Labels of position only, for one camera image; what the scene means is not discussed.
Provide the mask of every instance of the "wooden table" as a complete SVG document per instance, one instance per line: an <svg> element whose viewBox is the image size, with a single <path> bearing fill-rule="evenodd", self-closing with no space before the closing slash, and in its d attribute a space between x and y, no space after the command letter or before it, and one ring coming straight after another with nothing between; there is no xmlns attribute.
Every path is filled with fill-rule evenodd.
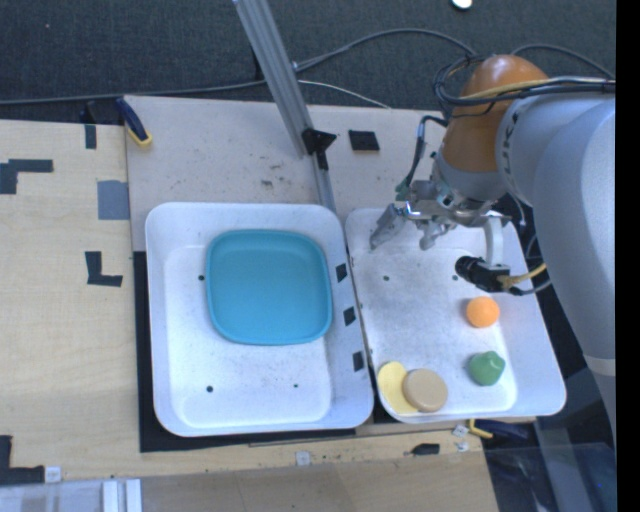
<svg viewBox="0 0 640 512"><path fill-rule="evenodd" d="M0 194L0 435L13 436L12 466L58 466L64 480L204 478L290 468L305 453L312 467L332 463L316 471L339 476L335 482L348 487L352 504L359 496L353 510L372 510L367 500L376 496L380 472L406 477L385 494L394 503L428 493L435 502L457 500L456 509L496 510L480 439L467 435L469 451L459 453L452 425L365 424L347 438L140 453L132 253L141 203L131 188L140 176L129 175L122 127L95 126L95 148L92 130L0 121L0 163L53 165L53 172L19 170L16 193ZM405 163L397 172L405 172ZM256 179L268 189L263 177ZM97 190L107 181L129 184L131 221L99 218ZM122 276L120 286L88 284L85 253L92 251L102 255L103 275ZM415 458L410 451L421 443L439 444L440 455ZM371 465L376 461L381 465ZM276 474L267 471L260 485ZM416 482L419 492L412 494Z"/></svg>

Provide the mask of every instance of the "blue plate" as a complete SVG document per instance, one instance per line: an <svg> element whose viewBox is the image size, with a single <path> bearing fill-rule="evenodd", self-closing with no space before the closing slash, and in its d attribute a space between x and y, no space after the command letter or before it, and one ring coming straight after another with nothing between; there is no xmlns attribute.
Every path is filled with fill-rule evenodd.
<svg viewBox="0 0 640 512"><path fill-rule="evenodd" d="M332 321L324 253L290 231L236 230L207 250L211 320L230 341L256 345L307 343Z"/></svg>

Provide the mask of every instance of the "toy sink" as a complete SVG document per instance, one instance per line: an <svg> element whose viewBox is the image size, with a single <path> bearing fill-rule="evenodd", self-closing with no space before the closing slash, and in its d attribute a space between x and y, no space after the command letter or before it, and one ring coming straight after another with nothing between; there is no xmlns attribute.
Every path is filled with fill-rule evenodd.
<svg viewBox="0 0 640 512"><path fill-rule="evenodd" d="M364 337L333 212L171 202L151 210L145 238L154 410L168 431L343 429L370 416ZM277 298L285 305L273 306ZM257 313L266 314L263 329Z"/></svg>
<svg viewBox="0 0 640 512"><path fill-rule="evenodd" d="M490 327L474 328L464 315L467 301L485 292L459 279L455 263L485 255L483 229L459 226L422 251L422 231L407 222L372 251L369 237L383 211L356 209L345 225L372 365L376 375L391 361L407 371L427 368L448 387L446 403L435 412L399 414L381 395L387 412L404 423L431 423L547 416L562 409L564 380L535 295L494 294L501 312ZM503 231L505 263L513 275L526 273L515 228L509 223ZM529 281L522 283L527 287ZM469 359L487 351L507 365L495 385L479 386L469 377Z"/></svg>

